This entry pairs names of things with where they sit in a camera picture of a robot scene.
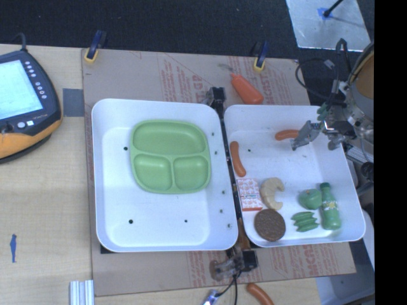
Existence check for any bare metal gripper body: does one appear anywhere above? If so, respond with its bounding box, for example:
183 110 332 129
323 109 375 140

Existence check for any orange sausage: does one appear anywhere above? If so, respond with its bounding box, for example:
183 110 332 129
245 282 275 305
274 129 300 142
229 140 247 178

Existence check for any white plastic tray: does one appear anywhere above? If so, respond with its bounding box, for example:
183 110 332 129
91 98 240 254
223 104 367 248

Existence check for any green apple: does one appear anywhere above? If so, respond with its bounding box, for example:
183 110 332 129
297 187 324 211

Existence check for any beige croissant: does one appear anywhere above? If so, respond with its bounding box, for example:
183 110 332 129
259 177 286 212

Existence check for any green bottle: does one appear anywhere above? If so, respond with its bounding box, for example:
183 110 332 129
318 182 343 231

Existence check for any orange squeeze bottle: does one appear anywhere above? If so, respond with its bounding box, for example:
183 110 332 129
229 72 265 105

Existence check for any thin black and white rod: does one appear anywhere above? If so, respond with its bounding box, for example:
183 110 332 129
217 105 245 251

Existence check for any orange and white carton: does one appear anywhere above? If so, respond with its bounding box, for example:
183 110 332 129
235 177 265 212

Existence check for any green pea pod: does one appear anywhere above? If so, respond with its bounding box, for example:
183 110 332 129
290 210 320 233

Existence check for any brown round biscuit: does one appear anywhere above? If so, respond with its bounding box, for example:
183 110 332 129
253 208 287 243

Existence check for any green divided plate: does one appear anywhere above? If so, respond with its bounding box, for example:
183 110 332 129
128 119 212 194

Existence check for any brown cardboard board, red print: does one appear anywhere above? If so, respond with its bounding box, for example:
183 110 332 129
81 48 358 297

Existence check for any black cylinder on white bracket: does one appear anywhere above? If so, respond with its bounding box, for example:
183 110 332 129
360 161 375 184

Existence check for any black block with thin wires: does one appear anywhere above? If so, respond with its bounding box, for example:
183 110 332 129
209 248 259 281
205 86 227 108

